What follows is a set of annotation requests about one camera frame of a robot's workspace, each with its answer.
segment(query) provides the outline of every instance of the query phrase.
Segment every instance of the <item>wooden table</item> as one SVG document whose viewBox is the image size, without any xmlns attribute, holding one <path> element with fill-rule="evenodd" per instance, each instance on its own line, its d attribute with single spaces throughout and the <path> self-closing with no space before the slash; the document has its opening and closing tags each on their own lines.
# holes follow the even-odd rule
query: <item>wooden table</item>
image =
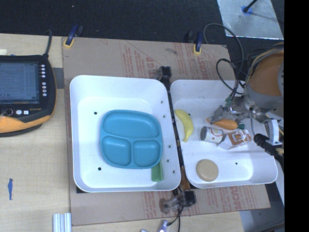
<svg viewBox="0 0 309 232">
<path fill-rule="evenodd" d="M 49 60 L 63 68 L 62 37 L 53 37 Z M 42 55 L 48 36 L 0 34 L 0 49 L 7 54 Z M 57 90 L 52 119 L 39 129 L 0 138 L 0 231 L 51 232 L 53 214 L 70 212 L 68 153 L 64 90 Z M 8 192 L 13 180 L 12 199 Z M 74 226 L 73 232 L 157 232 L 161 219 Z M 178 223 L 169 227 L 175 232 Z M 239 212 L 181 217 L 181 231 L 242 232 Z"/>
</svg>

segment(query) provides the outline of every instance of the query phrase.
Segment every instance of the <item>blue plate compartment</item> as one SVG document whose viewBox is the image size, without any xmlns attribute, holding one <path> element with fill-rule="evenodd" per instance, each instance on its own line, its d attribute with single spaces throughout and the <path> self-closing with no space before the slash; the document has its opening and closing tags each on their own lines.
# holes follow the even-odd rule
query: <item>blue plate compartment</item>
<svg viewBox="0 0 309 232">
<path fill-rule="evenodd" d="M 162 131 L 148 113 L 132 110 L 107 112 L 100 127 L 103 158 L 119 168 L 146 169 L 156 166 L 162 156 Z"/>
</svg>

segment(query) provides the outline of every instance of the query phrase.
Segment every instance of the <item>can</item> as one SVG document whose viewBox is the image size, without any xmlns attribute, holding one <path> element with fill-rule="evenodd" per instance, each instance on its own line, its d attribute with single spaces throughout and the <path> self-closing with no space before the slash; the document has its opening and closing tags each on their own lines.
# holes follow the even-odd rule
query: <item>can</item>
<svg viewBox="0 0 309 232">
<path fill-rule="evenodd" d="M 211 143 L 220 143 L 223 138 L 223 130 L 204 126 L 201 130 L 200 138 Z"/>
</svg>

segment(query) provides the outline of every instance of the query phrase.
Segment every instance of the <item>yellow banana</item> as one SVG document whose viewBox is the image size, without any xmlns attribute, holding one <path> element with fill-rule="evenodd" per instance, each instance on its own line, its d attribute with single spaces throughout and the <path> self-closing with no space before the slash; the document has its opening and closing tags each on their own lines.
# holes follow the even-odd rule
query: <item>yellow banana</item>
<svg viewBox="0 0 309 232">
<path fill-rule="evenodd" d="M 177 117 L 183 123 L 183 128 L 184 128 L 184 139 L 183 139 L 183 141 L 187 142 L 188 138 L 192 135 L 193 130 L 194 130 L 192 119 L 191 119 L 190 115 L 188 115 L 187 112 L 185 112 L 182 109 L 175 109 L 175 114 L 177 115 Z"/>
</svg>

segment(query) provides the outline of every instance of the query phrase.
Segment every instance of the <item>cardboard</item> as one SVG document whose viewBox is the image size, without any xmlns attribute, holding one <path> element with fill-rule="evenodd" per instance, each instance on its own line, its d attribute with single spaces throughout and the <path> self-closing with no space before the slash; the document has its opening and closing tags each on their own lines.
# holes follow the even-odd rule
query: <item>cardboard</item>
<svg viewBox="0 0 309 232">
<path fill-rule="evenodd" d="M 176 216 L 174 212 L 162 213 L 159 207 L 161 199 L 173 197 L 171 191 L 84 193 L 77 189 L 72 168 L 70 81 L 82 74 L 155 78 L 160 66 L 171 67 L 171 81 L 219 80 L 216 63 L 221 58 L 229 59 L 226 47 L 202 45 L 201 54 L 196 56 L 193 43 L 75 38 L 71 48 L 62 48 L 72 225 Z M 224 80 L 234 79 L 227 63 L 221 61 L 218 69 Z M 270 207 L 265 185 L 195 189 L 194 192 L 197 203 L 184 209 L 182 216 Z"/>
</svg>

